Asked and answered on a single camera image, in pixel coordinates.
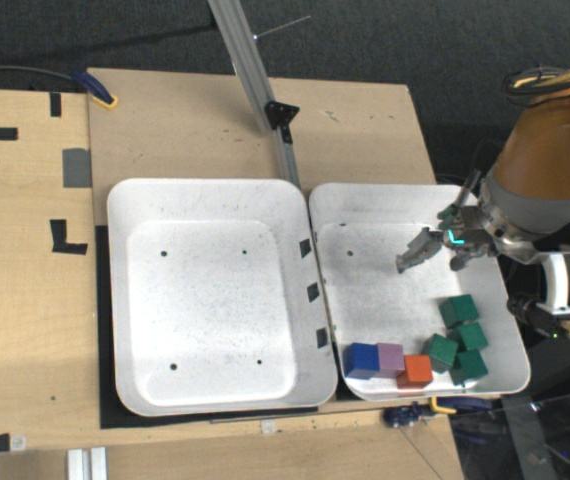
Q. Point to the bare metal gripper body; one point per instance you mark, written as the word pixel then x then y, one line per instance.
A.
pixel 482 240

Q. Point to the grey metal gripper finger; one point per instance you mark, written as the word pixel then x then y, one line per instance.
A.
pixel 417 253
pixel 460 261

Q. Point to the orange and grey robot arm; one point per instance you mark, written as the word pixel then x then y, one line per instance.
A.
pixel 540 158

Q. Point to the green cube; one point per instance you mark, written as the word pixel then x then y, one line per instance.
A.
pixel 471 366
pixel 472 337
pixel 460 310
pixel 441 352

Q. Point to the white plastic tray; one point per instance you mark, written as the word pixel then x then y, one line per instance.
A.
pixel 210 308
pixel 380 298

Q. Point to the purple cube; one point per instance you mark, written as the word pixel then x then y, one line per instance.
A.
pixel 391 359

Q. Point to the orange cube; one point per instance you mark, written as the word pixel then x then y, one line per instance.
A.
pixel 417 370

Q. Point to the blue cube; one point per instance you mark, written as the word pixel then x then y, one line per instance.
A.
pixel 361 360

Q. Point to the brown cardboard board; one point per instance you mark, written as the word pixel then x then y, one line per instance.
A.
pixel 190 128

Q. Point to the black cylinder on white bracket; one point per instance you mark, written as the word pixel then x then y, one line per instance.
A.
pixel 557 278

